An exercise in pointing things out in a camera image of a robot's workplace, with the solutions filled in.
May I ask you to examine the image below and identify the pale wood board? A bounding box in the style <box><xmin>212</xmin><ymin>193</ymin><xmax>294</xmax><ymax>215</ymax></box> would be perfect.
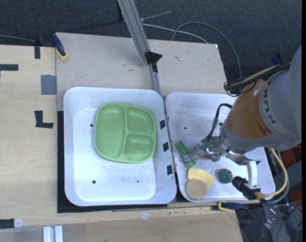
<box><xmin>55</xmin><ymin>32</ymin><xmax>244</xmax><ymax>213</ymax></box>

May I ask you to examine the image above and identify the yellow toy slice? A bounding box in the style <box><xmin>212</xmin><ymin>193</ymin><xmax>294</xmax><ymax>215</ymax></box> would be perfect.
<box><xmin>187</xmin><ymin>166</ymin><xmax>215</xmax><ymax>188</ymax></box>

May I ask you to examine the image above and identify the green divided plate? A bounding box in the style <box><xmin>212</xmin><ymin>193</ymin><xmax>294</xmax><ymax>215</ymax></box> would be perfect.
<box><xmin>93</xmin><ymin>102</ymin><xmax>158</xmax><ymax>164</ymax></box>

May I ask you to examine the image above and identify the black cylinder on white bracket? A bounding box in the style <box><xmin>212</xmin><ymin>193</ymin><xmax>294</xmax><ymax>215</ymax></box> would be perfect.
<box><xmin>231</xmin><ymin>160</ymin><xmax>262</xmax><ymax>201</ymax></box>

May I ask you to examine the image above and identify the white plastic tray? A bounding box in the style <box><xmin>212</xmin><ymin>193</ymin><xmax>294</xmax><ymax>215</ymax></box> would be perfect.
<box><xmin>63</xmin><ymin>86</ymin><xmax>177</xmax><ymax>207</ymax></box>
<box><xmin>164</xmin><ymin>92</ymin><xmax>276</xmax><ymax>204</ymax></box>

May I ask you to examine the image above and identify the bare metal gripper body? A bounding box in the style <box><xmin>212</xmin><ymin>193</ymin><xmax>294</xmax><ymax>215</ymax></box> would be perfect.
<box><xmin>202</xmin><ymin>136</ymin><xmax>252</xmax><ymax>165</ymax></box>

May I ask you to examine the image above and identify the green toy vegetable stick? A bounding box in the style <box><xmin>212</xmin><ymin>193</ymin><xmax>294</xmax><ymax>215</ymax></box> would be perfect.
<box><xmin>174</xmin><ymin>140</ymin><xmax>197</xmax><ymax>168</ymax></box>

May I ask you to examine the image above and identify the tan round biscuit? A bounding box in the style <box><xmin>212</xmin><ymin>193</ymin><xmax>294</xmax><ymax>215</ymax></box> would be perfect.
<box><xmin>185</xmin><ymin>179</ymin><xmax>208</xmax><ymax>200</ymax></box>

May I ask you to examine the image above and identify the green round toy vegetable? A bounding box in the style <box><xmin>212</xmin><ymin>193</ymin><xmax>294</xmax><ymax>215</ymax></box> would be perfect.
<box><xmin>217</xmin><ymin>168</ymin><xmax>233</xmax><ymax>185</ymax></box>

